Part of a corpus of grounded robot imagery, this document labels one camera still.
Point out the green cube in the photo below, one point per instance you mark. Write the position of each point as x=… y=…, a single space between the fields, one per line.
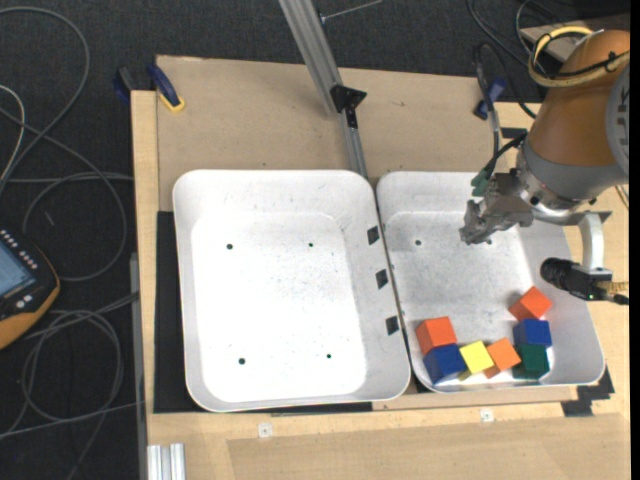
x=532 y=360

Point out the orange cube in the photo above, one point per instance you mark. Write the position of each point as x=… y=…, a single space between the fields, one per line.
x=504 y=354
x=436 y=333
x=531 y=303

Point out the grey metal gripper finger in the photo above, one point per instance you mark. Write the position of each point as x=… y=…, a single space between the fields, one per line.
x=472 y=220
x=487 y=232

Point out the brown cardboard board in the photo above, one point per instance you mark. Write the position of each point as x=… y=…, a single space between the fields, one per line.
x=260 y=128

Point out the white plastic tray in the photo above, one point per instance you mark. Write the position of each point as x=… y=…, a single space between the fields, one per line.
x=280 y=298
x=465 y=283

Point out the yellow cube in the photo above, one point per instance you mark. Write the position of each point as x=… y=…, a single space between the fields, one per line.
x=476 y=357

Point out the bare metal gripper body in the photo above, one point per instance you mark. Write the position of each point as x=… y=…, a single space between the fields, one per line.
x=510 y=200

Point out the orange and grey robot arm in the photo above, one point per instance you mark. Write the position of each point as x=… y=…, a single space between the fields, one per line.
x=575 y=123

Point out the black cylinder on white bracket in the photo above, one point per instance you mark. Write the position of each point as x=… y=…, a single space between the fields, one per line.
x=575 y=275

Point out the blue cube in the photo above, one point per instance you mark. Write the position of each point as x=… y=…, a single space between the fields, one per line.
x=445 y=363
x=534 y=332

